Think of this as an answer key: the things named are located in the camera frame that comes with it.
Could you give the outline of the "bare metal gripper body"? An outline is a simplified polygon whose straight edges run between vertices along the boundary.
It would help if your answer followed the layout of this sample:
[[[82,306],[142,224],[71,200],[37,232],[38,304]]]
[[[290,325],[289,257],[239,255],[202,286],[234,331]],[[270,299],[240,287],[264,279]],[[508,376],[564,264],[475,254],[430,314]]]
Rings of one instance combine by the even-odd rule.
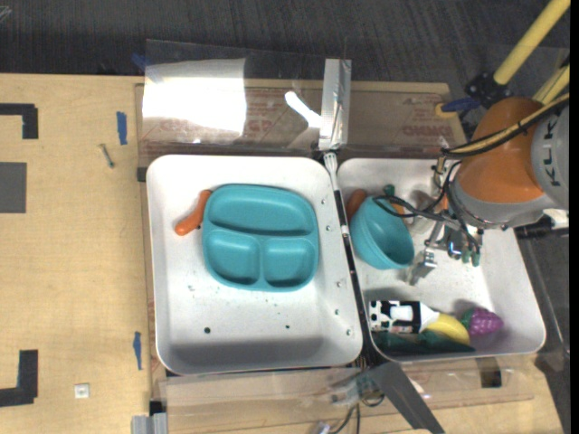
[[[441,213],[445,223],[445,243],[436,250],[445,251],[451,259],[460,261],[480,261],[483,246],[483,230],[468,225],[456,215]]]

